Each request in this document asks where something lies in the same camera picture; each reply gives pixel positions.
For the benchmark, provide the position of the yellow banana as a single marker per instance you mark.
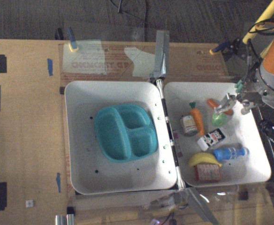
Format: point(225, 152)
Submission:
point(202, 159)

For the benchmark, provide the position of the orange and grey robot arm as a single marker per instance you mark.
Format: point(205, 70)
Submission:
point(273, 55)

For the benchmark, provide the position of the brown cardboard board red print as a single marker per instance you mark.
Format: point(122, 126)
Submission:
point(188, 64)

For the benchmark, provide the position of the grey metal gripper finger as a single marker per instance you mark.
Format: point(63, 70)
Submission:
point(246, 108)
point(227, 102)

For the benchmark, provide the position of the red packet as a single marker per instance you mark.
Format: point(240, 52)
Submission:
point(207, 172)

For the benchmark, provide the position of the blue bottle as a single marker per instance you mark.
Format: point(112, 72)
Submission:
point(228, 153)

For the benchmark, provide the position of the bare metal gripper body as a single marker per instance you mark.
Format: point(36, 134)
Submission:
point(252, 95)

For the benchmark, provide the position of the orange carrot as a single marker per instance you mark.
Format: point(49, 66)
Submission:
point(197, 119)

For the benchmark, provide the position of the white and red can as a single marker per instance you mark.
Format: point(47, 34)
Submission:
point(188, 125)

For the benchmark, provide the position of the white plastic tray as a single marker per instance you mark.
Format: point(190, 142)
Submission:
point(247, 153)
point(85, 149)

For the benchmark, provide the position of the small white square block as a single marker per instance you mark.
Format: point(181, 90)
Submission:
point(29, 203)

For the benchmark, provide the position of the teal divided plate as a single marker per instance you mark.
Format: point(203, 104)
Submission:
point(125, 132)

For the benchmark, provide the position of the orange sausage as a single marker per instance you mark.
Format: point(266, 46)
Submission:
point(212, 103)

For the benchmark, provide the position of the green round toy fruit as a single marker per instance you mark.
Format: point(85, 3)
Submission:
point(219, 120)

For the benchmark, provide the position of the white carton with cow print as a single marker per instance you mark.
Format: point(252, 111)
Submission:
point(212, 139)

